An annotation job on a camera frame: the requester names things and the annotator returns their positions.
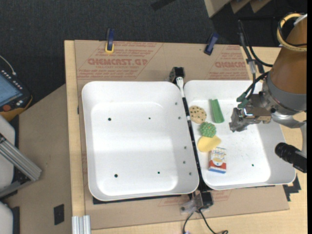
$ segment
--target cookie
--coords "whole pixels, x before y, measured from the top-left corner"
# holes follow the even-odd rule
[[[198,106],[192,106],[189,108],[191,121],[201,124],[205,122],[207,114],[204,109]]]

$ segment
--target gray floor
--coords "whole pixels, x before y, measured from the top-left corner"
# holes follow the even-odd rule
[[[277,46],[272,17],[307,11],[307,0],[273,0],[256,14],[247,5],[235,15],[226,5],[209,18],[204,0],[175,0],[155,10],[157,1],[0,0],[0,55],[36,103],[65,82],[66,39],[105,39],[110,27],[116,40],[205,43],[218,32],[218,43],[239,44],[238,18],[253,17],[245,21],[252,45]],[[0,68],[6,68],[1,60]]]

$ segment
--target clip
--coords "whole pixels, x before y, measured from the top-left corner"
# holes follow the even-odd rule
[[[114,52],[114,44],[113,44],[114,29],[108,28],[107,33],[106,33],[106,38],[107,38],[107,42],[105,43],[105,52],[111,54]]]
[[[209,37],[208,40],[208,45],[206,46],[204,53],[207,55],[211,55],[214,49],[214,45],[216,41],[219,39],[219,34],[218,33],[212,33],[211,36]]]

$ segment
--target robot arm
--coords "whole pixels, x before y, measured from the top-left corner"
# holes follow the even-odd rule
[[[284,39],[281,29],[291,19],[297,20],[287,39]],[[250,124],[269,123],[271,120],[289,128],[300,128],[303,134],[301,151],[286,143],[279,143],[275,152],[303,172],[307,172],[307,122],[296,121],[293,115],[307,110],[307,24],[307,15],[297,13],[286,15],[279,22],[277,38],[282,49],[272,69],[253,79],[247,91],[237,98],[241,103],[234,108],[232,122],[229,123],[233,132],[246,130]],[[251,92],[246,96],[261,79],[261,92]]]

